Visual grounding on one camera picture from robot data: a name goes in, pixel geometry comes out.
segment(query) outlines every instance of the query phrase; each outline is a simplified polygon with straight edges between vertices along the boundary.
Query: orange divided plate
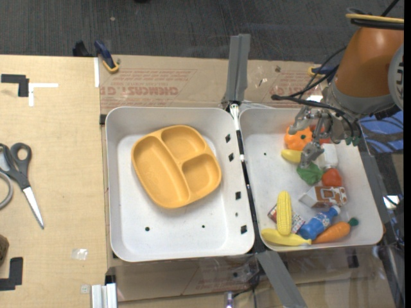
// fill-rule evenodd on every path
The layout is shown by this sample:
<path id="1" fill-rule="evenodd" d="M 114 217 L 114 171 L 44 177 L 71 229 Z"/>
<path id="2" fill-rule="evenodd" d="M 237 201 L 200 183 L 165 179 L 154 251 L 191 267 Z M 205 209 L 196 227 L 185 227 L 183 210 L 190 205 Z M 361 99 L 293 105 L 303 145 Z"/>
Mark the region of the orange divided plate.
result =
<path id="1" fill-rule="evenodd" d="M 144 189 L 164 208 L 197 201 L 221 182 L 214 153 L 190 126 L 169 126 L 145 135 L 133 145 L 131 158 Z"/>

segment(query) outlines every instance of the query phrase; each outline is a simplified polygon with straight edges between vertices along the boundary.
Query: scissors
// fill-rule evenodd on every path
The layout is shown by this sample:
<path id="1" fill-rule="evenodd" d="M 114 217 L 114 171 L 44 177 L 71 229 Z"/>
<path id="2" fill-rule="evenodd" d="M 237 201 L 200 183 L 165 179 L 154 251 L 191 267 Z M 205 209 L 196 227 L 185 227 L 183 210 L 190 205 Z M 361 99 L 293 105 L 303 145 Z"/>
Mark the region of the scissors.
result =
<path id="1" fill-rule="evenodd" d="M 25 158 L 19 158 L 19 151 L 26 151 Z M 18 142 L 11 148 L 4 144 L 0 144 L 0 153 L 3 152 L 4 159 L 6 161 L 6 167 L 0 166 L 0 171 L 8 175 L 11 179 L 14 179 L 20 186 L 24 195 L 26 195 L 27 201 L 30 204 L 31 210 L 34 213 L 40 227 L 44 229 L 43 219 L 41 218 L 40 209 L 37 205 L 34 197 L 33 190 L 28 181 L 28 164 L 31 160 L 31 148 L 30 146 Z"/>

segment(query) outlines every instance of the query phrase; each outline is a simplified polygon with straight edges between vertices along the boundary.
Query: scissors handle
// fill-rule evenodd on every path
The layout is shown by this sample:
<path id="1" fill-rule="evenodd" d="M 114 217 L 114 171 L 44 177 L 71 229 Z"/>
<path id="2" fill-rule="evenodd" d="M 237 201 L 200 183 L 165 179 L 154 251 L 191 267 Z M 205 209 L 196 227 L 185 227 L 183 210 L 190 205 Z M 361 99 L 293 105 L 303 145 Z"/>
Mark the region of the scissors handle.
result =
<path id="1" fill-rule="evenodd" d="M 27 156 L 24 159 L 20 159 L 18 152 L 20 149 L 27 151 Z M 3 169 L 0 167 L 0 171 L 13 178 L 17 183 L 19 183 L 21 189 L 30 187 L 30 183 L 27 177 L 28 163 L 31 158 L 31 149 L 29 146 L 18 142 L 12 146 L 12 150 L 4 144 L 0 144 L 0 151 L 3 151 L 6 163 L 9 169 Z"/>

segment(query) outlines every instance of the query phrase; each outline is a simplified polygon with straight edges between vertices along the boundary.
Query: plastic tray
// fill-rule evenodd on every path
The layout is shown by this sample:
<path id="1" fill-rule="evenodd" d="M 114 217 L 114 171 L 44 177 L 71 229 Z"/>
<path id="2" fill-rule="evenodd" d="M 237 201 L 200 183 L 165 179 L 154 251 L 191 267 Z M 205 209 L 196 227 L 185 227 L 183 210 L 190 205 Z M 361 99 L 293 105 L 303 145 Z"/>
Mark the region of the plastic tray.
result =
<path id="1" fill-rule="evenodd" d="M 276 228 L 267 216 L 277 202 L 277 195 L 285 190 L 290 193 L 293 211 L 306 221 L 320 209 L 313 209 L 301 203 L 299 198 L 312 188 L 297 174 L 297 165 L 281 156 L 287 126 L 294 122 L 298 109 L 250 108 L 240 114 L 240 127 L 243 136 L 245 158 L 249 172 L 256 214 L 260 231 Z M 311 246 L 282 246 L 268 243 L 272 250 L 279 252 L 332 248 L 339 246 L 374 245 L 383 235 L 383 227 L 376 208 L 371 188 L 365 173 L 360 152 L 357 147 L 344 142 L 336 145 L 338 170 L 342 175 L 347 194 L 347 203 L 335 221 L 348 221 L 356 217 L 360 224 L 351 233 L 333 243 L 313 244 Z"/>
<path id="2" fill-rule="evenodd" d="M 211 148 L 197 130 L 183 124 L 140 138 L 133 145 L 131 159 L 148 195 L 168 209 L 207 196 L 221 181 Z"/>
<path id="3" fill-rule="evenodd" d="M 130 152 L 140 138 L 185 124 L 196 129 L 222 172 L 218 187 L 179 209 L 148 196 Z M 230 114 L 219 108 L 119 107 L 106 118 L 110 241 L 128 262 L 216 257 L 247 253 L 254 230 Z"/>

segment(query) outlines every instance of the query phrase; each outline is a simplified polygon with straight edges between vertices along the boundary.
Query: toy pumpkin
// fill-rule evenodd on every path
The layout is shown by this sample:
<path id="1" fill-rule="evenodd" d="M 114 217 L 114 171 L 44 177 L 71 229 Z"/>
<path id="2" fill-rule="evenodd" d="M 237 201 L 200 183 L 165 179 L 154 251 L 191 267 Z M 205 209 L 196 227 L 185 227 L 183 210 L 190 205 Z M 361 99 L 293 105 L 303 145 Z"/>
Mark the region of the toy pumpkin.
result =
<path id="1" fill-rule="evenodd" d="M 302 151 L 313 138 L 313 133 L 310 130 L 310 127 L 297 131 L 294 135 L 288 133 L 290 127 L 287 128 L 284 141 L 289 150 Z"/>

